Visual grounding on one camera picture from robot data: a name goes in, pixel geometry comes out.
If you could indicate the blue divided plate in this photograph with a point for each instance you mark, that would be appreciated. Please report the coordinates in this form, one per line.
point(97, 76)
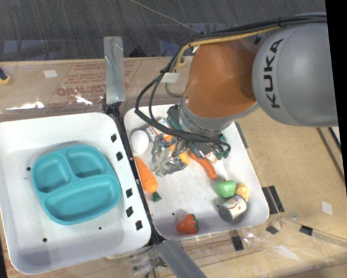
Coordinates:
point(77, 199)

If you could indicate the yellow orange toy food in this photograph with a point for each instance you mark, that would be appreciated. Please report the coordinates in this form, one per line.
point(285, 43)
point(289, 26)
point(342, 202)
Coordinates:
point(183, 158)

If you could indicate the white printed can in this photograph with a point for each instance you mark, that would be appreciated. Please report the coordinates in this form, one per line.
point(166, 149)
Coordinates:
point(233, 208)

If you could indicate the pale yellow toy food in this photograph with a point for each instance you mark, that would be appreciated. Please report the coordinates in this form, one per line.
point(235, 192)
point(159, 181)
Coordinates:
point(242, 191)

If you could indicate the white and red small carton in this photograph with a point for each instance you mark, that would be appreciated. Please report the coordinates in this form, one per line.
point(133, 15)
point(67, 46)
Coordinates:
point(152, 133)

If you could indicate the white plastic tray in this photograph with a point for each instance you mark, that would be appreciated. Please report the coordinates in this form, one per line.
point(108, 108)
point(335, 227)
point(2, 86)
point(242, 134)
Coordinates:
point(186, 199)
point(17, 184)

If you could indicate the white egg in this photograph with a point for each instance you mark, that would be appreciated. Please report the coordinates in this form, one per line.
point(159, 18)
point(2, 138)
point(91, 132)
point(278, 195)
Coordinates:
point(139, 141)

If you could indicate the white and orange small can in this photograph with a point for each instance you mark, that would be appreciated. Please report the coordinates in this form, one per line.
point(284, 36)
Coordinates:
point(212, 157)

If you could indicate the orange sausage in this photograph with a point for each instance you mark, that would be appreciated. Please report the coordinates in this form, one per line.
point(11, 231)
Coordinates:
point(208, 168)

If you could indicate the orange carrot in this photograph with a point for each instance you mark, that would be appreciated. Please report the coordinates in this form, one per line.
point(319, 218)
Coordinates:
point(146, 177)

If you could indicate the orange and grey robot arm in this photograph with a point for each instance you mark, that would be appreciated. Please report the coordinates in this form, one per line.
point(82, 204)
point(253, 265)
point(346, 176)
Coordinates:
point(290, 72)

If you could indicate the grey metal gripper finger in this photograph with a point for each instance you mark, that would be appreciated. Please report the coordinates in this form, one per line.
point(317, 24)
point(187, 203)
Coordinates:
point(171, 165)
point(159, 151)

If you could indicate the brown cardboard board, red print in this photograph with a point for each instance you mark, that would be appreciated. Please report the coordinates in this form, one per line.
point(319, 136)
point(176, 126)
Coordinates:
point(289, 168)

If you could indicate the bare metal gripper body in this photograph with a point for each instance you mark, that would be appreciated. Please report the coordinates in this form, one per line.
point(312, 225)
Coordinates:
point(203, 145)

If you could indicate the red strawberry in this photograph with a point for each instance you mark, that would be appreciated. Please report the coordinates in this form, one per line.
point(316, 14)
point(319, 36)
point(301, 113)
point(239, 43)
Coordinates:
point(188, 224)

